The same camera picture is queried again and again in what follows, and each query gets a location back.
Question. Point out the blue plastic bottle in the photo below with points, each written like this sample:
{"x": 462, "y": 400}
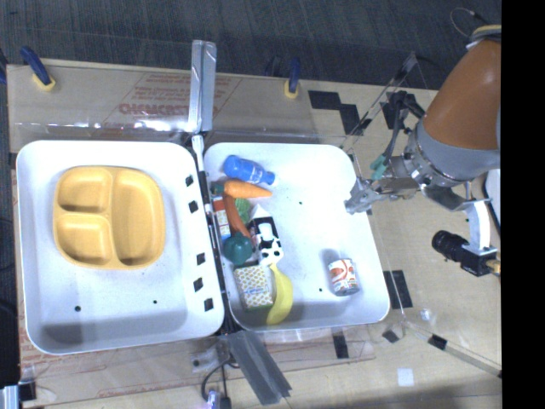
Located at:
{"x": 244, "y": 169}

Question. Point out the orange carrot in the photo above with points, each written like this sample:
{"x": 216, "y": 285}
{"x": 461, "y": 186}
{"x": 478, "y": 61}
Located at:
{"x": 247, "y": 189}

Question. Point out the brown cardboard board, red print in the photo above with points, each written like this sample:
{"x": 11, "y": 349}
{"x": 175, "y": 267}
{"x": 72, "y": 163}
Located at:
{"x": 106, "y": 96}

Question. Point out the red-brown sausage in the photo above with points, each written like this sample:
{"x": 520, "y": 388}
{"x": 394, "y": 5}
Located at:
{"x": 233, "y": 215}

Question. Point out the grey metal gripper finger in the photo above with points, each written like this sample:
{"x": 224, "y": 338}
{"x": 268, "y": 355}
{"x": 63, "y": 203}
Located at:
{"x": 365, "y": 187}
{"x": 357, "y": 205}

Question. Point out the black cylinder on white bracket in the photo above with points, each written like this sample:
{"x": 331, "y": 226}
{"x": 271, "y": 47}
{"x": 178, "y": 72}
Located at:
{"x": 462, "y": 249}

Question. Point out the yellow divided plate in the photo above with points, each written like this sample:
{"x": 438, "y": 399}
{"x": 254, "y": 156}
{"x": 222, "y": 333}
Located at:
{"x": 127, "y": 215}

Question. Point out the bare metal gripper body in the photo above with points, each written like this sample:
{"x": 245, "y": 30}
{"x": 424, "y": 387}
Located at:
{"x": 404, "y": 179}

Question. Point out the black and white milk carton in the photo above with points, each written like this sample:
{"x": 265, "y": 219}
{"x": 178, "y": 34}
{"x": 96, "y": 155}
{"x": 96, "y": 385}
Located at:
{"x": 267, "y": 237}

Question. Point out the red and white carton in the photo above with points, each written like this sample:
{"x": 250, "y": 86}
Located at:
{"x": 222, "y": 224}

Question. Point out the yellow banana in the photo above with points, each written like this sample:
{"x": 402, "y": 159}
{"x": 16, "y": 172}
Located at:
{"x": 283, "y": 296}

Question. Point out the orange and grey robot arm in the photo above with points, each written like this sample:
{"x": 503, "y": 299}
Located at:
{"x": 464, "y": 100}

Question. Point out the yellow patterned carton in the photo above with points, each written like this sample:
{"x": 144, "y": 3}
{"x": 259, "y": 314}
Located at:
{"x": 253, "y": 288}

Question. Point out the red and white can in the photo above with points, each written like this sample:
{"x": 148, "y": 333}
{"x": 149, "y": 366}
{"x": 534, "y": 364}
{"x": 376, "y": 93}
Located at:
{"x": 344, "y": 276}

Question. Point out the dark green bell pepper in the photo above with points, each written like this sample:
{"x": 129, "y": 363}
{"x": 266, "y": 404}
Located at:
{"x": 237, "y": 249}

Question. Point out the white plastic tray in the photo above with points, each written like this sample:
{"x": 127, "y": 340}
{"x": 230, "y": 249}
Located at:
{"x": 323, "y": 211}
{"x": 106, "y": 296}

